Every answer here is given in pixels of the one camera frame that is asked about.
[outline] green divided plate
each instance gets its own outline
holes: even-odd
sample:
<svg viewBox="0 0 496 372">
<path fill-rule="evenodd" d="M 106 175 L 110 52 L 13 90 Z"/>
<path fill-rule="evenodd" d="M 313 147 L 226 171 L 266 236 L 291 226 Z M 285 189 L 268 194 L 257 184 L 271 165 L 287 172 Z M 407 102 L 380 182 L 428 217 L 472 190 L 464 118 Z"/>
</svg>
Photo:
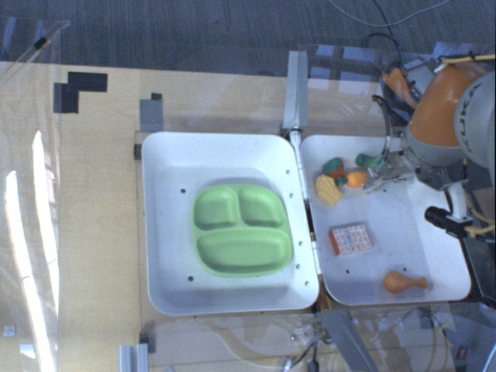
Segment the green divided plate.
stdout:
<svg viewBox="0 0 496 372">
<path fill-rule="evenodd" d="M 221 184 L 201 191 L 192 210 L 200 264 L 224 277 L 272 274 L 293 257 L 282 200 L 264 186 Z"/>
</svg>

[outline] white cable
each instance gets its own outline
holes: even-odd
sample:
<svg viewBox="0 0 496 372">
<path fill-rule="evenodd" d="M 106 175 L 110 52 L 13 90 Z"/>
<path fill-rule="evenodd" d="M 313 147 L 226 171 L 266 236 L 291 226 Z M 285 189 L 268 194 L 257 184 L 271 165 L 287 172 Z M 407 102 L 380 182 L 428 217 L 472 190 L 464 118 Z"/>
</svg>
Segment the white cable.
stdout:
<svg viewBox="0 0 496 372">
<path fill-rule="evenodd" d="M 452 0 L 445 0 L 444 2 L 440 2 L 438 4 L 435 4 L 433 5 L 432 7 L 427 7 L 426 9 L 420 9 L 416 12 L 414 12 L 413 14 L 410 14 L 406 17 L 404 17 L 403 19 L 400 19 L 396 22 L 390 22 L 390 23 L 385 23 L 385 24 L 380 24 L 380 23 L 370 23 L 370 22 L 366 22 L 366 21 L 363 21 L 359 18 L 357 18 L 356 16 L 353 16 L 351 14 L 349 14 L 348 12 L 344 11 L 343 9 L 341 9 L 335 2 L 333 2 L 332 0 L 329 0 L 329 3 L 331 3 L 335 9 L 337 9 L 339 12 L 341 12 L 342 14 L 344 14 L 345 16 L 351 18 L 352 20 L 354 21 L 357 21 L 363 25 L 367 25 L 367 26 L 373 26 L 373 27 L 376 27 L 376 28 L 387 28 L 388 26 L 394 26 L 394 25 L 399 25 L 400 23 L 403 23 L 405 21 L 408 21 L 410 18 L 413 18 L 414 16 L 417 16 L 418 14 L 422 14 L 423 12 L 426 12 L 426 11 L 429 11 L 431 9 L 437 9 L 438 7 L 440 7 L 441 5 L 445 5 L 446 3 L 448 2 L 451 2 Z"/>
</svg>

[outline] gray floor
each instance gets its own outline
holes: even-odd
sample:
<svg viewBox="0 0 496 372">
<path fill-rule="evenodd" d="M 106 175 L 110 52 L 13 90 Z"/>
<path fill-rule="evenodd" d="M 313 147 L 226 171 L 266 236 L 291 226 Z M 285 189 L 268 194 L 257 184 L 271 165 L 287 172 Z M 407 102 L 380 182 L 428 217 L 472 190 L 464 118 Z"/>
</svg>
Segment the gray floor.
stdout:
<svg viewBox="0 0 496 372">
<path fill-rule="evenodd" d="M 367 21 L 383 20 L 370 0 L 335 1 Z M 442 0 L 377 1 L 395 21 Z M 368 34 L 387 32 L 349 19 L 327 0 L 0 2 L 3 26 L 9 17 L 70 21 L 62 36 L 64 64 L 284 74 L 280 62 L 289 49 L 313 43 L 360 47 Z M 438 41 L 493 46 L 495 11 L 495 0 L 453 0 L 392 31 L 403 50 L 416 53 L 431 53 Z M 370 46 L 394 49 L 384 37 Z"/>
</svg>

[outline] white tray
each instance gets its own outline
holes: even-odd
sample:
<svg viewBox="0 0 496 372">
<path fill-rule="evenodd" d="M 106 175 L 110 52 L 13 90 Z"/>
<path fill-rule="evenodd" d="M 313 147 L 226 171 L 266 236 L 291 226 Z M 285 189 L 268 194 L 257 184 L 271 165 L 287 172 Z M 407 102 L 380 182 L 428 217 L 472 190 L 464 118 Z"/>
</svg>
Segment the white tray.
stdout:
<svg viewBox="0 0 496 372">
<path fill-rule="evenodd" d="M 378 155 L 383 144 L 384 138 L 376 137 L 310 136 L 301 146 L 327 291 L 345 305 L 465 298 L 470 291 L 470 275 L 459 241 L 424 219 L 424 212 L 431 205 L 447 209 L 442 192 L 412 179 L 391 183 L 371 194 L 365 194 L 361 188 L 344 186 L 343 197 L 333 207 L 317 197 L 315 180 L 322 174 L 323 164 L 333 157 L 341 157 L 345 169 L 353 168 L 358 153 Z M 329 230 L 354 223 L 365 224 L 372 248 L 336 256 Z M 429 287 L 390 294 L 382 285 L 390 270 L 411 277 L 425 276 Z"/>
<path fill-rule="evenodd" d="M 302 309 L 319 292 L 291 145 L 278 136 L 155 133 L 143 144 L 150 300 L 168 315 Z M 214 184 L 267 186 L 281 197 L 293 259 L 260 277 L 220 277 L 198 262 L 191 235 L 196 194 Z"/>
</svg>

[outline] red and white box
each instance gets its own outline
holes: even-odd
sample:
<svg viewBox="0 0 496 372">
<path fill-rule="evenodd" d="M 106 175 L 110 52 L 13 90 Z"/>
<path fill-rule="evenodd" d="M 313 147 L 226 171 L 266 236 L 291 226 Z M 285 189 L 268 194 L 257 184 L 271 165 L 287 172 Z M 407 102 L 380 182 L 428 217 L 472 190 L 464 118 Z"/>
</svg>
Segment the red and white box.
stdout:
<svg viewBox="0 0 496 372">
<path fill-rule="evenodd" d="M 368 250 L 372 247 L 372 242 L 365 229 L 365 225 L 354 225 L 340 227 L 329 232 L 332 247 L 336 255 L 346 255 L 348 253 Z"/>
</svg>

